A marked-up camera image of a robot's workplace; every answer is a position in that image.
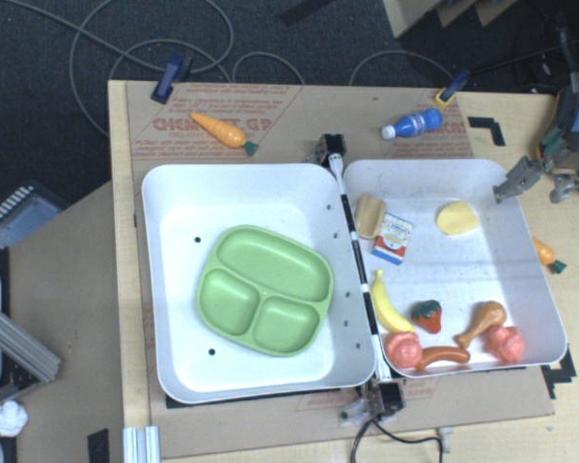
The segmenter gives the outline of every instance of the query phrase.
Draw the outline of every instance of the orange carrot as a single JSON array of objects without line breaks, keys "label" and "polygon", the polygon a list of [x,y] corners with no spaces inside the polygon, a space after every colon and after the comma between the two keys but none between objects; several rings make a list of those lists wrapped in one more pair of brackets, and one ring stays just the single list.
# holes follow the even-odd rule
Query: orange carrot
[{"label": "orange carrot", "polygon": [[249,154],[258,148],[257,144],[247,141],[244,130],[236,125],[196,112],[191,112],[191,119],[229,148],[245,148]]},{"label": "orange carrot", "polygon": [[534,242],[534,248],[537,250],[538,260],[541,263],[543,263],[545,266],[551,267],[551,269],[556,273],[561,273],[564,271],[566,264],[556,259],[556,255],[551,247],[533,237],[532,241]]}]

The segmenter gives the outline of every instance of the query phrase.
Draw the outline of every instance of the green plate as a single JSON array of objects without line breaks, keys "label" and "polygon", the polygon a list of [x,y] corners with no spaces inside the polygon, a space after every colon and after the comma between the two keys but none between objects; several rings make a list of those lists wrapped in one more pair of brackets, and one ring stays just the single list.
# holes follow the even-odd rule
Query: green plate
[{"label": "green plate", "polygon": [[197,289],[202,320],[220,335],[277,356],[315,339],[333,275],[318,252],[279,233],[242,225],[214,244]]}]

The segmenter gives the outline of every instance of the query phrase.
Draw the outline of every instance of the toy chicken leg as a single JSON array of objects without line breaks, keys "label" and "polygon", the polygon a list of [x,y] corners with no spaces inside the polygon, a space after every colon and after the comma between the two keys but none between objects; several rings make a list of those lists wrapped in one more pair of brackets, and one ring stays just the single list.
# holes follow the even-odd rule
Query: toy chicken leg
[{"label": "toy chicken leg", "polygon": [[191,112],[190,116],[201,128],[229,148],[245,148],[249,154],[258,148],[257,144],[247,141],[244,130],[236,125],[196,112]]},{"label": "toy chicken leg", "polygon": [[479,308],[472,327],[462,335],[455,337],[461,348],[467,348],[470,342],[478,335],[487,331],[491,326],[501,325],[507,319],[506,310],[499,302],[489,300]]}]

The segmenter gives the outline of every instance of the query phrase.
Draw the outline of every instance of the plastic bottle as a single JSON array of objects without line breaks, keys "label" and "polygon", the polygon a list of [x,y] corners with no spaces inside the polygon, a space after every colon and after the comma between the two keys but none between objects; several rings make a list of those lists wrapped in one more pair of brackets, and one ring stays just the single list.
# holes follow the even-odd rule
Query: plastic bottle
[{"label": "plastic bottle", "polygon": [[16,401],[0,405],[0,436],[15,437],[28,422],[28,412]]},{"label": "plastic bottle", "polygon": [[387,141],[397,136],[414,137],[439,128],[443,121],[442,114],[437,108],[428,108],[403,117],[395,125],[385,125],[382,127],[382,137]]}]

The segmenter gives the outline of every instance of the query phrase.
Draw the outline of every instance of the yellow banana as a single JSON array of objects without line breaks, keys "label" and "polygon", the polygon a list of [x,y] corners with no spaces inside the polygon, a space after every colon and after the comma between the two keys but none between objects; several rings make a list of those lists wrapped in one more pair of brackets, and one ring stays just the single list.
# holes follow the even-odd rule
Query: yellow banana
[{"label": "yellow banana", "polygon": [[371,297],[375,306],[375,316],[382,326],[391,333],[415,333],[416,330],[410,321],[397,312],[388,298],[386,286],[382,281],[381,269],[375,271],[375,279],[371,284]]}]

